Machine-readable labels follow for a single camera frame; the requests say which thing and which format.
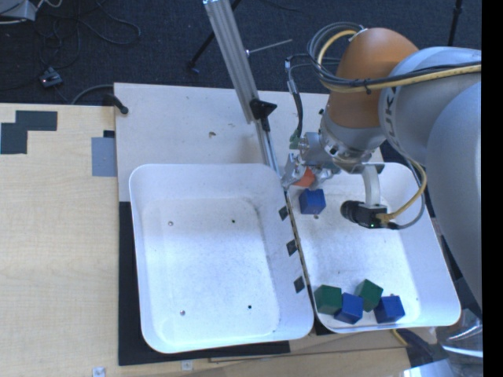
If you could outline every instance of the black mount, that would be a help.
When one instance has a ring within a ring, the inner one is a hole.
[[[270,125],[267,117],[277,108],[277,104],[271,104],[255,98],[250,101],[250,108],[255,120],[260,120],[262,130],[269,132]]]

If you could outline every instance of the black cable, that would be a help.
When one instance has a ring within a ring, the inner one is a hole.
[[[110,13],[108,13],[104,7],[103,4],[107,0],[93,0],[94,6],[91,7],[90,9],[83,11],[81,7],[81,0],[75,0],[75,15],[72,16],[62,16],[62,15],[57,15],[57,14],[46,14],[46,15],[41,15],[39,16],[40,20],[37,22],[37,24],[40,24],[42,22],[42,19],[44,17],[49,17],[53,19],[53,22],[50,24],[52,25],[50,32],[43,32],[40,28],[35,27],[35,30],[37,33],[41,36],[42,38],[42,47],[39,50],[39,56],[40,56],[40,61],[44,65],[44,67],[53,67],[56,69],[61,69],[61,68],[67,68],[74,64],[80,54],[80,49],[81,49],[81,38],[80,38],[80,27],[79,25],[83,25],[90,29],[95,35],[97,35],[99,38],[105,40],[106,42],[116,44],[116,45],[130,45],[134,42],[136,42],[140,36],[141,36],[141,29],[135,24],[132,24],[130,22],[127,22],[125,20],[121,20],[120,18],[112,16]],[[125,40],[125,41],[119,41],[119,40],[113,40],[111,38],[108,38],[98,32],[94,27],[92,27],[90,24],[88,24],[85,20],[84,17],[89,15],[90,13],[100,10],[102,11],[107,17],[111,18],[115,22],[118,22],[120,24],[127,25],[128,27],[131,27],[134,29],[135,36]],[[69,32],[66,32],[64,35],[61,34],[61,29],[63,28],[64,23],[69,23],[72,25],[72,28],[70,29]],[[55,65],[55,63],[52,63],[52,61],[55,59],[56,55],[60,51],[61,47],[63,46],[63,42],[65,39],[71,38],[71,37],[76,37],[77,40],[77,47],[76,47],[76,54],[75,57],[70,60],[69,63],[67,64],[61,64],[61,65]],[[50,42],[56,42],[57,44],[55,46],[49,46]],[[44,49],[54,49],[52,57],[49,60],[46,60],[43,58],[43,50]]]
[[[55,92],[56,92],[56,93],[57,93],[60,97],[62,97],[62,98],[63,98],[63,101],[65,101],[65,102],[67,102],[67,103],[68,103],[68,99],[66,98],[66,96],[65,96],[65,95],[63,95],[63,94],[61,93],[61,91],[59,91],[59,89],[57,88],[57,86],[53,86],[53,88],[54,88],[54,91],[55,91]]]
[[[66,9],[73,8],[72,15],[60,15],[59,12],[61,8],[57,8],[57,13],[54,13],[54,8],[47,7],[43,5],[43,9],[37,13],[37,18],[33,23],[35,34],[39,37],[40,47],[39,47],[39,62],[41,64],[41,73],[43,73],[48,67],[54,69],[68,68],[72,66],[80,56],[82,48],[81,40],[81,27],[86,26],[99,38],[105,40],[106,42],[126,45],[131,44],[138,40],[141,35],[141,29],[132,23],[125,20],[116,18],[109,13],[107,13],[103,7],[107,0],[93,0],[94,4],[89,9],[83,9],[81,0],[65,0],[69,2],[65,4]],[[85,20],[84,17],[97,11],[102,11],[106,16],[114,21],[121,24],[125,24],[128,27],[132,27],[135,30],[135,36],[126,41],[116,41],[103,36],[96,29],[91,27]],[[63,48],[70,39],[75,39],[75,54],[70,61],[63,64],[56,64],[58,55],[61,55]],[[33,82],[39,80],[38,76],[29,79],[26,82],[21,82],[18,85],[0,87],[0,91],[15,90],[18,88],[23,88],[25,86],[31,85]]]
[[[92,92],[95,90],[104,90],[104,89],[112,89],[113,90],[113,84],[103,84],[103,85],[91,86],[90,88],[87,88],[86,90],[79,93],[76,97],[74,97],[72,102],[70,102],[70,104],[75,104],[81,97],[83,97],[84,95],[86,95],[89,92]]]
[[[369,90],[369,86],[378,85],[386,82],[398,82],[407,79],[413,79],[421,75],[434,75],[437,72],[452,70],[456,68],[466,68],[467,66],[476,66],[482,63],[481,60],[461,63],[461,64],[445,64],[438,66],[431,66],[428,68],[421,68],[418,70],[410,71],[401,75],[393,75],[378,79],[342,79],[335,76],[334,71],[330,71],[323,64],[318,63],[318,53],[324,46],[324,44],[329,40],[329,37],[340,31],[363,31],[364,27],[355,23],[350,22],[338,22],[334,24],[329,24],[319,30],[313,38],[307,43],[307,54],[313,65],[316,76],[324,83],[331,84],[334,86],[342,87],[365,87]]]
[[[298,123],[297,123],[297,128],[296,128],[296,136],[301,137],[302,135],[302,129],[303,129],[303,104],[302,104],[302,99],[300,97],[300,93],[297,90],[296,83],[293,79],[292,71],[294,68],[300,68],[300,67],[310,67],[311,64],[309,62],[307,63],[301,63],[301,64],[295,64],[291,65],[292,59],[296,58],[308,58],[307,53],[298,53],[291,55],[285,59],[285,69],[288,74],[288,89],[290,90],[290,93],[293,96],[293,100],[296,104],[297,108],[297,115],[298,115]],[[327,57],[326,59],[327,63],[330,64],[338,64],[340,62],[340,59],[338,58],[332,58],[332,57]]]
[[[454,36],[456,34],[456,27],[457,27],[457,19],[463,12],[463,0],[456,0],[456,6],[454,7],[454,14],[453,14],[453,22],[450,25],[450,33],[449,33],[449,41],[447,42],[448,46],[452,46],[454,42]]]
[[[293,8],[293,7],[285,7],[284,5],[277,4],[276,2],[272,2],[270,0],[258,0],[258,1],[259,2],[264,2],[267,5],[270,5],[270,6],[274,7],[275,9],[283,9],[283,10],[286,10],[286,11],[293,11],[294,13],[303,13],[303,11],[301,9]],[[310,4],[315,3],[316,1],[317,0],[311,0],[304,7],[306,7],[306,6],[310,5]]]

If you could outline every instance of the metal bar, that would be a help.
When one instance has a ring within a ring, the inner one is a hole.
[[[246,50],[243,47],[229,0],[203,0],[203,4],[226,62],[227,71],[236,90],[244,117],[248,124],[255,122],[264,162],[280,175],[269,132],[262,128],[260,120],[255,119],[252,114],[250,102],[253,99],[259,99],[259,91],[253,79]]]
[[[270,49],[272,47],[276,47],[276,46],[281,46],[281,45],[284,45],[285,43],[289,43],[291,42],[293,39],[287,39],[285,41],[282,41],[282,42],[277,42],[277,43],[273,43],[272,45],[267,45],[267,46],[263,46],[263,47],[259,47],[258,49],[253,49],[253,50],[247,50],[246,51],[246,55],[248,57],[250,57],[250,55],[252,53],[257,53],[257,52],[262,52],[263,50],[265,49]]]
[[[241,2],[241,0],[235,0],[233,5],[232,5],[232,9],[235,10],[236,7],[239,5],[239,3]],[[196,67],[196,61],[199,59],[200,55],[203,54],[203,52],[206,50],[206,48],[209,46],[209,44],[211,43],[211,41],[215,39],[215,33],[212,32],[208,37],[207,39],[204,41],[203,45],[199,48],[199,50],[197,50],[196,54],[194,55],[194,57],[192,58],[192,60],[189,62],[189,67],[190,68],[194,68]]]

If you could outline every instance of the black tape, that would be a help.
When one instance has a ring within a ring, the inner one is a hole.
[[[284,206],[283,208],[281,208],[279,210],[279,213],[280,213],[280,216],[281,216],[281,220],[284,221],[286,219],[286,217],[288,217],[288,209],[286,206]]]
[[[301,276],[299,276],[296,280],[294,280],[293,284],[296,287],[297,293],[299,293],[302,289],[306,287],[304,279]]]
[[[288,243],[286,243],[286,248],[288,250],[288,255],[292,256],[292,254],[297,251],[297,244],[295,240],[290,240]]]
[[[57,112],[16,111],[15,123],[2,123],[0,154],[28,153],[28,131],[56,131]]]

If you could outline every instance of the block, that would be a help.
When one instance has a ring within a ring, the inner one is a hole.
[[[351,293],[343,293],[343,306],[334,318],[349,324],[356,324],[363,317],[363,299]]]
[[[374,309],[378,324],[394,323],[406,315],[400,296],[383,296]]]
[[[300,213],[318,215],[326,207],[325,194],[321,188],[309,190],[308,188],[299,196]]]
[[[319,313],[333,316],[342,308],[343,296],[340,287],[321,285],[314,291],[314,301]]]
[[[379,304],[383,288],[371,280],[365,279],[354,289],[354,294],[363,299],[363,309],[368,313]]]

